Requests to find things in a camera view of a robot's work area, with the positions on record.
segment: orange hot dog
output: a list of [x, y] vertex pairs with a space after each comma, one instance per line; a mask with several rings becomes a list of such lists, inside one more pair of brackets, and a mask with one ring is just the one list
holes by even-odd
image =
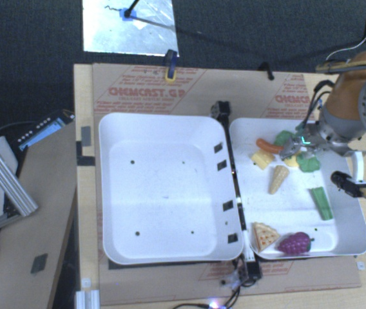
[[266, 142], [263, 138], [258, 138], [256, 140], [256, 145], [264, 151], [275, 154], [278, 154], [281, 150], [284, 149], [284, 147], [280, 145], [274, 145], [270, 144], [269, 142]]

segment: cardboard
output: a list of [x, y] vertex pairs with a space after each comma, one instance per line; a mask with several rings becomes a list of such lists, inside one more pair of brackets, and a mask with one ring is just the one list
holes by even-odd
[[[221, 280], [232, 262], [181, 263], [125, 267], [109, 263], [102, 249], [101, 176], [98, 125], [111, 112], [209, 115], [218, 100], [231, 103], [231, 120], [239, 117], [301, 120], [310, 101], [301, 73], [275, 73], [270, 81], [259, 71], [177, 68], [174, 83], [165, 68], [113, 64], [93, 65], [99, 289], [101, 305], [224, 297]], [[263, 278], [242, 295], [297, 292], [361, 286], [353, 257], [268, 261]]]

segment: toy ice cream cone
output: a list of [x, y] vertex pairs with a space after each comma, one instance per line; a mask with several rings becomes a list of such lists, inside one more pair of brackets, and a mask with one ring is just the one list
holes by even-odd
[[269, 193], [274, 194], [288, 175], [289, 170], [285, 166], [277, 165], [274, 168], [273, 179], [269, 188]]

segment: empty white tray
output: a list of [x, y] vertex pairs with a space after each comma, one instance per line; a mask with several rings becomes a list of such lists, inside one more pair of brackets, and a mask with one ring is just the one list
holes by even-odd
[[[278, 192], [269, 194], [273, 169], [284, 165], [276, 154], [275, 161], [265, 170], [253, 165], [250, 157], [258, 151], [256, 140], [263, 138], [273, 143], [276, 135], [288, 130], [294, 133], [296, 120], [239, 118], [230, 127], [233, 154], [245, 219], [252, 247], [257, 252], [251, 232], [253, 222], [262, 222], [275, 228], [281, 236], [305, 232], [314, 238], [311, 251], [288, 256], [271, 245], [259, 255], [265, 259], [309, 258], [317, 256], [356, 255], [366, 252], [366, 223], [359, 200], [338, 191], [330, 177], [334, 171], [350, 174], [346, 158], [333, 151], [318, 153], [320, 171], [303, 173], [288, 167], [290, 174]], [[327, 193], [334, 218], [323, 221], [309, 192], [323, 187]]]
[[230, 260], [243, 248], [223, 127], [112, 113], [99, 125], [103, 245], [130, 265]]

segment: black carpet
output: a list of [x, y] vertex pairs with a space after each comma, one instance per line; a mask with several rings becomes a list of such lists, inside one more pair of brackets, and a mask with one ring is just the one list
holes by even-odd
[[[359, 41], [366, 17], [366, 0], [172, 1], [178, 65], [200, 68], [311, 72]], [[0, 0], [0, 126], [73, 109], [73, 65], [93, 62], [162, 59], [83, 52], [82, 0]]]

